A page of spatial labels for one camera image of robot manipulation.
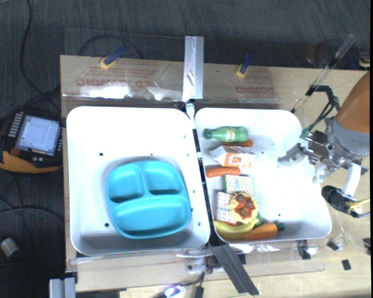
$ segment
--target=blue plate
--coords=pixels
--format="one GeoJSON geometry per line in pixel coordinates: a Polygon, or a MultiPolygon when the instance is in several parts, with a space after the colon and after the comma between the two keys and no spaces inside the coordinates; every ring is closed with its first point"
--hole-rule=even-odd
{"type": "Polygon", "coordinates": [[[106,200],[115,229],[131,239],[177,233],[191,219],[183,179],[163,161],[140,161],[114,169],[106,179],[106,200]]]}

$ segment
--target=dark floor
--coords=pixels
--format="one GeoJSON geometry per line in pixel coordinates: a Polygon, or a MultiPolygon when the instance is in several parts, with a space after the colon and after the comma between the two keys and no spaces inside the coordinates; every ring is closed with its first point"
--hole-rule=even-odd
{"type": "MultiPolygon", "coordinates": [[[[359,69],[356,58],[370,54],[370,19],[371,0],[0,0],[0,119],[45,92],[55,105],[35,107],[58,115],[60,55],[105,54],[116,45],[108,34],[141,58],[182,61],[184,37],[199,35],[207,63],[239,64],[253,50],[254,65],[287,67],[317,67],[310,46],[353,34],[339,68],[359,69]],[[81,50],[86,34],[107,36],[81,50]]],[[[13,259],[0,250],[0,297],[48,297],[48,280],[63,275],[62,220],[61,170],[0,169],[0,242],[12,237],[20,248],[13,259]]]]}

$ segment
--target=robotic hand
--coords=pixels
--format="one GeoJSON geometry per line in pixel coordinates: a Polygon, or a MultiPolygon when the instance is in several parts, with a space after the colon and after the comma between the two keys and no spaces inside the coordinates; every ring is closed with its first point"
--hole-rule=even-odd
{"type": "Polygon", "coordinates": [[[279,158],[278,164],[290,166],[308,156],[310,163],[316,165],[313,178],[316,183],[321,183],[325,177],[340,168],[346,169],[348,175],[343,189],[325,186],[322,189],[322,196],[336,210],[353,217],[367,216],[370,212],[360,214],[357,208],[370,199],[357,201],[354,193],[360,175],[368,171],[361,163],[370,154],[370,71],[357,82],[341,107],[328,86],[319,86],[316,91],[327,92],[328,106],[336,107],[337,114],[325,119],[325,133],[317,130],[311,132],[325,115],[320,116],[313,125],[303,131],[301,138],[305,141],[296,144],[285,156],[279,158]]]}

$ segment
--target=screen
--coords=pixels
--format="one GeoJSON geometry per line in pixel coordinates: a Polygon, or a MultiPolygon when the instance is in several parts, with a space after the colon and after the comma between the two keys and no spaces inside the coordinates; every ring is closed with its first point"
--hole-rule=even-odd
{"type": "Polygon", "coordinates": [[[58,121],[26,115],[16,148],[21,150],[32,149],[53,156],[60,130],[58,121]]]}

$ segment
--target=white plastic tray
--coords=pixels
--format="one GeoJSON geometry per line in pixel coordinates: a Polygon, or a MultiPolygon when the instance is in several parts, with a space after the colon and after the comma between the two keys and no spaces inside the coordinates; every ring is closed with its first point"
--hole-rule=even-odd
{"type": "Polygon", "coordinates": [[[210,224],[190,121],[176,109],[77,107],[67,117],[70,238],[84,255],[199,248],[210,224]],[[191,220],[180,232],[132,240],[111,224],[105,180],[117,166],[160,160],[182,175],[191,202],[191,220]]]}
{"type": "MultiPolygon", "coordinates": [[[[283,222],[286,226],[285,231],[265,242],[307,240],[329,234],[331,217],[320,185],[312,182],[314,166],[306,158],[292,167],[277,167],[277,158],[299,141],[302,128],[295,115],[281,110],[204,108],[196,113],[195,124],[205,169],[218,165],[209,151],[221,143],[205,139],[204,129],[247,128],[256,158],[253,167],[242,170],[241,174],[253,178],[254,198],[262,218],[283,222]]],[[[214,213],[216,192],[223,191],[222,180],[221,177],[207,178],[206,183],[214,213]]]]}

